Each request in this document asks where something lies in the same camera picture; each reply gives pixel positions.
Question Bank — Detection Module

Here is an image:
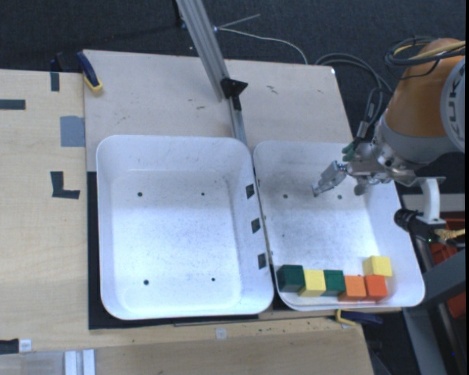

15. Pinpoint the pale wood board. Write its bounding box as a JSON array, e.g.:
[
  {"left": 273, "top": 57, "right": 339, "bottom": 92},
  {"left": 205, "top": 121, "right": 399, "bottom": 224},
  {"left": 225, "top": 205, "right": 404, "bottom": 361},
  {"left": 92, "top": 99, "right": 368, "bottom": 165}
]
[{"left": 82, "top": 48, "right": 400, "bottom": 321}]

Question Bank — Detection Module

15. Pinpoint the black cylinder on white bracket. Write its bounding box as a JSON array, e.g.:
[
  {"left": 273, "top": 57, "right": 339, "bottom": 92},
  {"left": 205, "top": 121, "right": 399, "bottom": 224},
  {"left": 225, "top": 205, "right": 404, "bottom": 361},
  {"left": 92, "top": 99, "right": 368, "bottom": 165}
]
[{"left": 393, "top": 176, "right": 449, "bottom": 245}]

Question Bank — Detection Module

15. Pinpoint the white plastic tray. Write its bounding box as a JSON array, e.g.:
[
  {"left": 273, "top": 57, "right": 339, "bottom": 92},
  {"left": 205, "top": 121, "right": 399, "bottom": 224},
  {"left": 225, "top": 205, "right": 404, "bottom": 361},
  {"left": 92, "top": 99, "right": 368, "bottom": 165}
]
[
  {"left": 252, "top": 139, "right": 427, "bottom": 313},
  {"left": 95, "top": 134, "right": 276, "bottom": 321}
]

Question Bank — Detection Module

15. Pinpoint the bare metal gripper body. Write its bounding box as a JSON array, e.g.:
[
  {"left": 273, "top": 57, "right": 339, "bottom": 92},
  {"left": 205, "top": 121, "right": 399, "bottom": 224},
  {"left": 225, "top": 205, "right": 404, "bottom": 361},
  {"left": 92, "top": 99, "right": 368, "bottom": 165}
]
[{"left": 345, "top": 140, "right": 420, "bottom": 188}]

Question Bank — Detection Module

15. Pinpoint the yellow cube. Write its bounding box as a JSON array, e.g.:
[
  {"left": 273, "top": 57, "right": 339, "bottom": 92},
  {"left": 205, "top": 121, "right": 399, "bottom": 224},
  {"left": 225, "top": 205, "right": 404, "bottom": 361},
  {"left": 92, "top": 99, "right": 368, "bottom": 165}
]
[
  {"left": 361, "top": 255, "right": 393, "bottom": 278},
  {"left": 297, "top": 269, "right": 328, "bottom": 298}
]

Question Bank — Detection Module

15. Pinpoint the dark green cube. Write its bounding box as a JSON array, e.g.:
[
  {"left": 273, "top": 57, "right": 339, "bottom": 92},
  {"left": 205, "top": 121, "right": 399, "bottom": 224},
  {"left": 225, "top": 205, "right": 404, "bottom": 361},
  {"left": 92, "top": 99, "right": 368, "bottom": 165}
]
[
  {"left": 322, "top": 270, "right": 347, "bottom": 298},
  {"left": 276, "top": 264, "right": 306, "bottom": 293}
]

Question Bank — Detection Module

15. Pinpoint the orange cube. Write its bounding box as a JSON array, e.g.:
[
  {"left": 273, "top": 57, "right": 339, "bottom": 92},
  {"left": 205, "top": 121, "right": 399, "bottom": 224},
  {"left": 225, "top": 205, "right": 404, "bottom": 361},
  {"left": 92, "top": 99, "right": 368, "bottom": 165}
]
[
  {"left": 363, "top": 273, "right": 389, "bottom": 300},
  {"left": 338, "top": 274, "right": 368, "bottom": 302}
]

